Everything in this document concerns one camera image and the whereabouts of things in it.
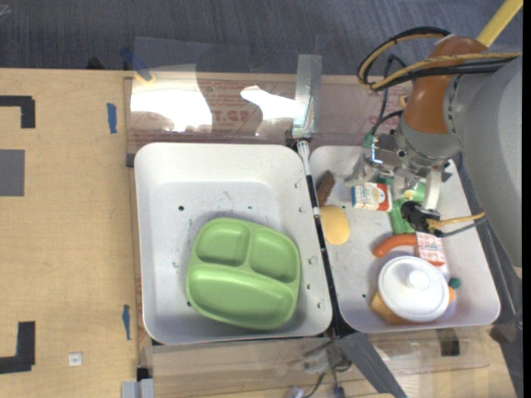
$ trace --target black corner marker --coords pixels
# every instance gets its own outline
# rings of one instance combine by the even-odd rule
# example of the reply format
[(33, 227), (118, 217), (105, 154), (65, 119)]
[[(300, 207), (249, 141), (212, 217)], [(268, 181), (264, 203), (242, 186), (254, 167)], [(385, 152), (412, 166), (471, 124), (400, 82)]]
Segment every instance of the black corner marker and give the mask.
[(35, 365), (35, 322), (19, 322), (17, 353), (0, 357), (0, 374), (31, 371)]
[(1, 96), (0, 106), (20, 107), (20, 128), (35, 128), (35, 100), (31, 96)]

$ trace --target white lid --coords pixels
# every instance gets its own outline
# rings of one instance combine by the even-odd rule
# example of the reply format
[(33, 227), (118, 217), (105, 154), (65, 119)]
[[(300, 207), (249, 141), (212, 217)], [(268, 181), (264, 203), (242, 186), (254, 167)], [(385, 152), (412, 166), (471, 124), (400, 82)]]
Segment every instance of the white lid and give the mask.
[(416, 256), (401, 256), (385, 264), (378, 277), (378, 290), (391, 311), (416, 323), (440, 317), (450, 295), (442, 273)]

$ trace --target yellow pole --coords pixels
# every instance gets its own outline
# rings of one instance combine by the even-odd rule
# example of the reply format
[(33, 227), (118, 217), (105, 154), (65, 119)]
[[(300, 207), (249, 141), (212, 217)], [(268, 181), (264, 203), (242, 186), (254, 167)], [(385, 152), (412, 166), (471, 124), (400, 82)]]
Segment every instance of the yellow pole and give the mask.
[(505, 0), (496, 14), (490, 19), (489, 23), (485, 25), (483, 31), (478, 35), (477, 41), (490, 47), (523, 5), (524, 0)]

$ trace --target green plate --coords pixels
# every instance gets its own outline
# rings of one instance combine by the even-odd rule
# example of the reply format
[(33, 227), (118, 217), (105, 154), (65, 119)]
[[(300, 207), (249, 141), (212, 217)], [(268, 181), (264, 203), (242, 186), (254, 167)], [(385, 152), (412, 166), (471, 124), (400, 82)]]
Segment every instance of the green plate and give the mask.
[(186, 294), (203, 316), (241, 328), (279, 328), (295, 311), (299, 285), (299, 250), (287, 235), (234, 218), (211, 220), (197, 234)]

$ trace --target dark gray floor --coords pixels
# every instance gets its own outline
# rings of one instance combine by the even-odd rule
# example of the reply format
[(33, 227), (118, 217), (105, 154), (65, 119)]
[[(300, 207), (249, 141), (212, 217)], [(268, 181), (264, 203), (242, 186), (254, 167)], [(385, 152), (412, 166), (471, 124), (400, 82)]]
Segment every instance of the dark gray floor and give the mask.
[[(324, 56), (324, 73), (354, 74), (380, 42), (431, 25), (477, 36), (504, 0), (0, 0), (0, 66), (122, 69), (134, 38), (255, 46)], [(523, 40), (523, 14), (496, 46)], [(411, 63), (431, 44), (402, 45)], [(382, 64), (375, 66), (381, 74)]]

